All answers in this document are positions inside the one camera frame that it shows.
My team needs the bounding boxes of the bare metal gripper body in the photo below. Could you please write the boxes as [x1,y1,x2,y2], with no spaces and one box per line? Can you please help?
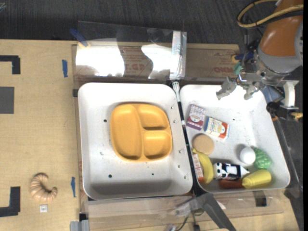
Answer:
[237,64,300,90]

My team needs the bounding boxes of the white plastic tray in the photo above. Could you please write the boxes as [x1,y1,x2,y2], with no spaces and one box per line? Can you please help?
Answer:
[77,82,194,200]
[179,84,291,194]

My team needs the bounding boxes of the orange and white carton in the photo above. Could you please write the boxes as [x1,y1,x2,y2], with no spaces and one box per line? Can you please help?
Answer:
[204,116,231,141]

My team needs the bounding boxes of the purple and white carton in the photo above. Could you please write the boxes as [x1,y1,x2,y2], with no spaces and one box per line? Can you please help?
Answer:
[185,104,206,131]

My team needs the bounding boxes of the tan round biscuit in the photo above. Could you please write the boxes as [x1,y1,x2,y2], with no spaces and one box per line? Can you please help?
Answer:
[192,133,215,156]

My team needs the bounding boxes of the white egg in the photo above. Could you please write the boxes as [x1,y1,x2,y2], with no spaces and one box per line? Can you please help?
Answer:
[239,146,257,165]

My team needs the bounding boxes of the green lettuce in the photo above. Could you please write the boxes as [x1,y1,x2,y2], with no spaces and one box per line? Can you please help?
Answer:
[251,147,273,170]

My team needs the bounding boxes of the yellow banana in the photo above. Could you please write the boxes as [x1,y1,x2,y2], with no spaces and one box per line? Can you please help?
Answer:
[192,148,215,185]

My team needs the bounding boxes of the black and white milk carton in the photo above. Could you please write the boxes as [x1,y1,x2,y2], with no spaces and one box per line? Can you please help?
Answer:
[213,162,250,181]

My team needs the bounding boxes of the red and white packet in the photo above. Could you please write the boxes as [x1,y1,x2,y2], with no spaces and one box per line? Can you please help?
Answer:
[192,153,205,183]

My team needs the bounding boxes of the yellow squeeze bottle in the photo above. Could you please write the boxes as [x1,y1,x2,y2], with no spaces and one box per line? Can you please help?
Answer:
[241,169,272,190]

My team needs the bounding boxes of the brown sausage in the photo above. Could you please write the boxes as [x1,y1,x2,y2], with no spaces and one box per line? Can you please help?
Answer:
[218,178,244,190]

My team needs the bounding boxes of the yellow divided plate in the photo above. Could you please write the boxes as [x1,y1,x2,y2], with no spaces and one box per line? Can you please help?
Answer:
[110,103,174,163]

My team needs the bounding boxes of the beige croissant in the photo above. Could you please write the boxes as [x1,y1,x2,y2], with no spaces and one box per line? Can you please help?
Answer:
[29,172,59,203]

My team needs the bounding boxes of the black cylinder on white bracket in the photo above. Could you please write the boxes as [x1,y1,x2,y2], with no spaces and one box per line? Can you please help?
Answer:
[266,80,301,120]

